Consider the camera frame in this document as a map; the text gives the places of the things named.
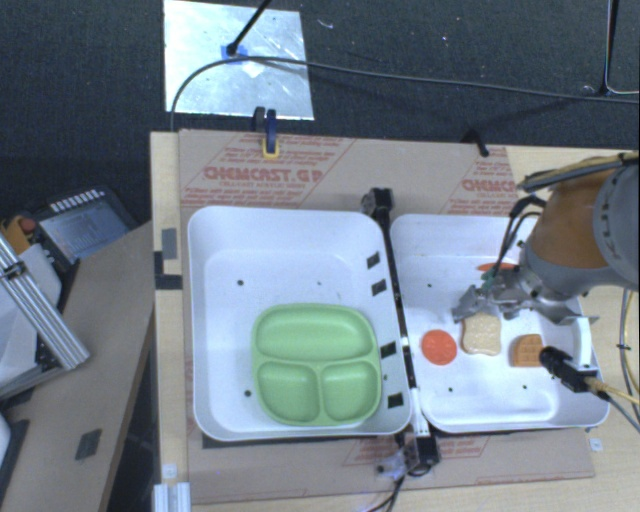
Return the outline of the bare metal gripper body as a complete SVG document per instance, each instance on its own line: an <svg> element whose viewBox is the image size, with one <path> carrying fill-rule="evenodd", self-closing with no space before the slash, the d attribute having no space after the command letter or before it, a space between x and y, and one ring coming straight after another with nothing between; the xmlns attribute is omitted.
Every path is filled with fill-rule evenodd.
<svg viewBox="0 0 640 512"><path fill-rule="evenodd" d="M536 312L555 325L569 325L580 318L593 324L600 319L598 315L586 315L576 296L557 292L540 281L493 277L480 288L483 303L498 305L505 320L515 319L522 310Z"/></svg>

